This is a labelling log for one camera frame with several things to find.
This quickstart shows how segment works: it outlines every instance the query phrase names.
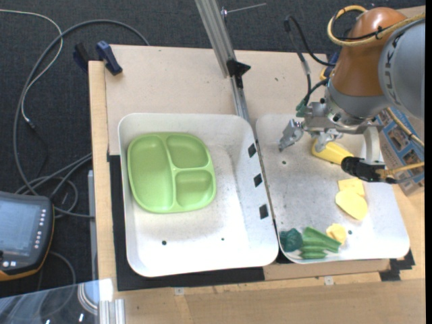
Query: yellow food piece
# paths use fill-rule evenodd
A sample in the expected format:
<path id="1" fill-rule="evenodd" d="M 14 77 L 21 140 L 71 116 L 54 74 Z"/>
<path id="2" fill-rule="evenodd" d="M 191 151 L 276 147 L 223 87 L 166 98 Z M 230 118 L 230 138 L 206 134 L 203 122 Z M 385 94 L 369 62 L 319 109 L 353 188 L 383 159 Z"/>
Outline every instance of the yellow food piece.
<path id="1" fill-rule="evenodd" d="M 361 221 L 367 214 L 366 200 L 351 189 L 339 191 L 335 201 L 343 211 L 355 219 Z"/>
<path id="2" fill-rule="evenodd" d="M 350 189 L 355 191 L 362 197 L 365 196 L 365 188 L 363 187 L 363 181 L 358 178 L 339 180 L 337 182 L 337 185 L 339 186 L 339 191 Z"/>
<path id="3" fill-rule="evenodd" d="M 336 163 L 340 165 L 342 163 L 342 160 L 347 156 L 353 156 L 352 153 L 344 149 L 342 146 L 334 143 L 334 142 L 328 142 L 325 146 L 324 150 L 321 152 L 317 152 L 315 150 L 315 145 L 317 143 L 317 139 L 313 142 L 312 145 L 312 155 L 319 157 L 320 159 L 324 159 L 326 161 Z"/>
<path id="4" fill-rule="evenodd" d="M 337 240 L 338 242 L 340 242 L 342 245 L 345 244 L 345 240 L 346 240 L 346 230 L 345 228 L 338 224 L 338 223 L 333 223 L 332 225 L 330 225 L 330 227 L 328 227 L 325 230 L 325 233 L 332 239 Z"/>

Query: cardboard box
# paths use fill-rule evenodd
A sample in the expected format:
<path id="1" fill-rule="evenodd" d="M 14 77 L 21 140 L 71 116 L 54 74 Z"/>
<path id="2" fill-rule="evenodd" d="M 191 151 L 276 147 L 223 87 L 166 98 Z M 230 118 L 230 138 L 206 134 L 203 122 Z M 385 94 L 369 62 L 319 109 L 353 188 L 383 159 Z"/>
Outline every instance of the cardboard box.
<path id="1" fill-rule="evenodd" d="M 425 125 L 423 121 L 408 118 L 394 108 L 391 108 L 391 111 L 414 135 L 424 141 Z M 384 126 L 379 133 L 379 141 L 381 153 L 388 169 L 395 169 L 425 160 L 425 149 L 412 141 L 386 110 L 383 110 L 377 116 L 377 122 Z M 399 183 L 406 196 L 425 190 L 425 166 L 401 171 L 395 175 L 395 178 L 398 180 L 407 179 Z"/>

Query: blue clamp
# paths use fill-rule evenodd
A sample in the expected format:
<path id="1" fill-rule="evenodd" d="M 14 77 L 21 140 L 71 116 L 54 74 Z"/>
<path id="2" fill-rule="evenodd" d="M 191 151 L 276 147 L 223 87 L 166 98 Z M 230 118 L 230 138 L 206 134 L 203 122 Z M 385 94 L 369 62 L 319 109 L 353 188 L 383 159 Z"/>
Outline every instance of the blue clamp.
<path id="1" fill-rule="evenodd" d="M 123 69 L 120 67 L 117 60 L 115 59 L 113 50 L 108 43 L 106 43 L 104 40 L 98 42 L 98 44 L 96 45 L 96 50 L 99 54 L 99 57 L 101 57 L 101 59 L 107 62 L 105 64 L 105 67 L 111 72 L 113 76 L 116 76 L 123 71 Z"/>

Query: aluminum rod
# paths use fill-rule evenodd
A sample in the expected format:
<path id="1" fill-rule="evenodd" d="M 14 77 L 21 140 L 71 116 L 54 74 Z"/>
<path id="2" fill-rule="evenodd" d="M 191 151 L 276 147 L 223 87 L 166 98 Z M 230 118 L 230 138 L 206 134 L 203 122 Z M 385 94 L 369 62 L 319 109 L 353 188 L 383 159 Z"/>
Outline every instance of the aluminum rod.
<path id="1" fill-rule="evenodd" d="M 234 54 L 225 22 L 219 12 L 219 6 L 216 0 L 195 0 L 195 3 L 205 30 L 207 31 L 207 35 L 209 36 L 213 50 L 215 51 L 222 74 L 227 78 L 230 76 L 227 62 L 229 60 L 236 61 L 236 55 Z M 243 89 L 236 85 L 236 81 L 232 76 L 231 83 L 237 114 L 249 122 L 248 107 L 246 106 Z"/>
<path id="2" fill-rule="evenodd" d="M 226 14 L 231 14 L 233 12 L 239 12 L 239 11 L 244 11 L 246 9 L 251 9 L 251 8 L 256 8 L 256 7 L 261 7 L 261 6 L 266 6 L 267 3 L 259 3 L 257 5 L 252 5 L 252 6 L 248 6 L 248 7 L 242 7 L 242 8 L 237 8 L 237 9 L 231 9 L 229 11 L 226 11 Z"/>

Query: screen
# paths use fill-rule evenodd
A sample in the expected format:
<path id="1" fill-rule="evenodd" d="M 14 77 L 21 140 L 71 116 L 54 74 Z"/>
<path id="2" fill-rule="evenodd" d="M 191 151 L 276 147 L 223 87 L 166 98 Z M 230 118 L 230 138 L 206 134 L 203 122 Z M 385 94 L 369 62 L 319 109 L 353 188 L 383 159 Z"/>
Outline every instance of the screen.
<path id="1" fill-rule="evenodd" d="M 38 205 L 0 202 L 0 250 L 30 255 L 39 215 Z"/>

